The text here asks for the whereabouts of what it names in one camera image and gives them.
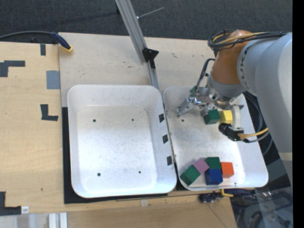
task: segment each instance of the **purple block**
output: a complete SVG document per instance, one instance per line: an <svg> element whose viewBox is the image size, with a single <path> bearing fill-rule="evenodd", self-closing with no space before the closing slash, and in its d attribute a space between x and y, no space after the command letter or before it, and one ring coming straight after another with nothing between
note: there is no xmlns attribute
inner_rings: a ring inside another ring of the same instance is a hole
<svg viewBox="0 0 304 228"><path fill-rule="evenodd" d="M204 161L203 158L199 158L193 166L199 171L200 174L203 174L206 170L209 169L208 164Z"/></svg>

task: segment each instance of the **white object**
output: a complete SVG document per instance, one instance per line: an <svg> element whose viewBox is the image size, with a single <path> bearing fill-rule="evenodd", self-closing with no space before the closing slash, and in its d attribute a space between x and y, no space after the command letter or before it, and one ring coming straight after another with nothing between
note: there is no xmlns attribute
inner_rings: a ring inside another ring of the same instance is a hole
<svg viewBox="0 0 304 228"><path fill-rule="evenodd" d="M234 175L224 178L219 185L206 184L204 174L190 186L181 183L191 191L227 188L262 187L268 182L268 172L258 142L232 141L218 130L218 124L206 125L195 106L189 112L177 117L176 109L189 95L188 87L170 87L164 92L164 104L178 169L182 175L199 158L219 157L221 162L232 162ZM240 110L240 125L246 133L254 133L251 117L243 95L232 104L244 105Z"/></svg>
<svg viewBox="0 0 304 228"><path fill-rule="evenodd" d="M150 85L76 85L67 94L71 181L84 198L176 185L162 96Z"/></svg>

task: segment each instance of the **orange block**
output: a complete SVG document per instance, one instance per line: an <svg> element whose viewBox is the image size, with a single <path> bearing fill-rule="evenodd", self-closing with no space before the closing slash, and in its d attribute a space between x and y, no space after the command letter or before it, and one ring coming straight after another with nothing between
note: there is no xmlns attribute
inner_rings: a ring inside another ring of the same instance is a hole
<svg viewBox="0 0 304 228"><path fill-rule="evenodd" d="M229 178L234 175L232 162L221 162L223 178Z"/></svg>

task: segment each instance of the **blue connector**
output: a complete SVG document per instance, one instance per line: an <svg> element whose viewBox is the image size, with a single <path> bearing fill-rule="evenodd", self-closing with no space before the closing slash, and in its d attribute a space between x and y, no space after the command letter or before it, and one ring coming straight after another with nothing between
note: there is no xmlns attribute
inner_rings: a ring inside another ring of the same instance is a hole
<svg viewBox="0 0 304 228"><path fill-rule="evenodd" d="M51 37L52 37L55 41L57 41L57 42L61 45L62 49L64 49L65 51L71 52L71 51L73 50L73 47L72 47L71 45L69 45L69 44L66 42L66 40L64 40L64 39L63 39L60 35L58 35L57 33L52 32L52 33L51 33Z"/></svg>

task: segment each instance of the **black clamp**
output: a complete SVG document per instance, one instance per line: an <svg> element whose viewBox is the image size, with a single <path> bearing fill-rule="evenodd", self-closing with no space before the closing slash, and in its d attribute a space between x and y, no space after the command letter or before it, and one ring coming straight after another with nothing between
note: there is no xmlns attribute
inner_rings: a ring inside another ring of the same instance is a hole
<svg viewBox="0 0 304 228"><path fill-rule="evenodd" d="M159 51L144 48L142 50L142 53L143 53L143 57L146 60L146 62L150 61L151 68L155 68L154 58L157 56Z"/></svg>

